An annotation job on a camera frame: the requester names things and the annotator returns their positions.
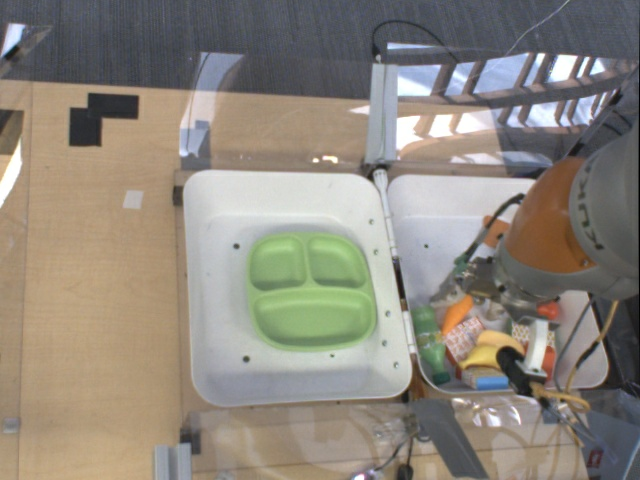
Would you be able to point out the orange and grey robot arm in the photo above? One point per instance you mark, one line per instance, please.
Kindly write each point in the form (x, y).
(550, 228)

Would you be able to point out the blue block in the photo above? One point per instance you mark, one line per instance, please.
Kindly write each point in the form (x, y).
(492, 383)

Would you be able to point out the green divided plate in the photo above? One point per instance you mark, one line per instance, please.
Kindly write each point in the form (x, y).
(310, 313)

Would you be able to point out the thin black and white rod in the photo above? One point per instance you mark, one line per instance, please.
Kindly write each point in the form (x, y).
(389, 218)

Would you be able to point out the orange carrot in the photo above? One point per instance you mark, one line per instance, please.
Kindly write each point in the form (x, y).
(456, 315)

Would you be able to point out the green plastic bottle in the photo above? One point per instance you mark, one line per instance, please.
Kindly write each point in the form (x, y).
(429, 338)

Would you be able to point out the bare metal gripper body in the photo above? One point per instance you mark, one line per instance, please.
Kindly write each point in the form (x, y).
(487, 275)

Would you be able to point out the orange and white patterned packet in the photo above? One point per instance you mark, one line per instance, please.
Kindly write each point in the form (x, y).
(520, 332)

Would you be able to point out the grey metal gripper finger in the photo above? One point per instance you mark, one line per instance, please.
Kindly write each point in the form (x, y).
(470, 292)
(445, 290)

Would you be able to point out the yellow banana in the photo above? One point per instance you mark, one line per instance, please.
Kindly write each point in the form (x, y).
(487, 353)

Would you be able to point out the black cylinder on white bracket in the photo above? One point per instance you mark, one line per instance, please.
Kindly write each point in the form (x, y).
(515, 368)

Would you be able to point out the white plastic tray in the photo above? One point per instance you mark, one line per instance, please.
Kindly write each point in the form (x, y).
(425, 218)
(210, 293)

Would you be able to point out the red and white packet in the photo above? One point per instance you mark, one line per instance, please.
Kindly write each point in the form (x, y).
(462, 340)

